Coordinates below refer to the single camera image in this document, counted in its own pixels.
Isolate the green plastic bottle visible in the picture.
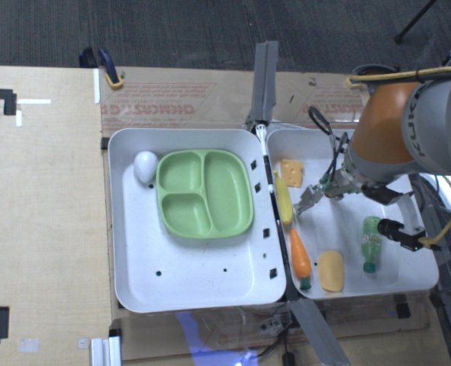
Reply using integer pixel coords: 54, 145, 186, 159
361, 216, 383, 274

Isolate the yellow banana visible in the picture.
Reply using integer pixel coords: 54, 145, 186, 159
272, 169, 295, 225

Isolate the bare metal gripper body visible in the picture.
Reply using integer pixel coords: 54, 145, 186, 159
317, 165, 364, 205

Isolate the yellow cheese slice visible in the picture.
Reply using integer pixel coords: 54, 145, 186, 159
279, 159, 304, 188

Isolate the brown cardboard board, red print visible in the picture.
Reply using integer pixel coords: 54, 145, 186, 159
98, 65, 442, 361

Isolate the orange carrot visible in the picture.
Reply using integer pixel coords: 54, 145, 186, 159
288, 227, 313, 291

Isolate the yellow bread slice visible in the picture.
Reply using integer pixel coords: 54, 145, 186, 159
317, 250, 345, 293

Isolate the white egg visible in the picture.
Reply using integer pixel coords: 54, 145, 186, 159
133, 150, 159, 185

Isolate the white plastic tray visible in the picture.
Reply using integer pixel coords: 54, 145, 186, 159
107, 127, 288, 314
266, 128, 440, 301

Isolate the green divided plate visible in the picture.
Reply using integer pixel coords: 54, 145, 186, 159
155, 149, 255, 239

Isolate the black cylinder on white bracket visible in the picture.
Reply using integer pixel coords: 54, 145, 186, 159
376, 193, 427, 252

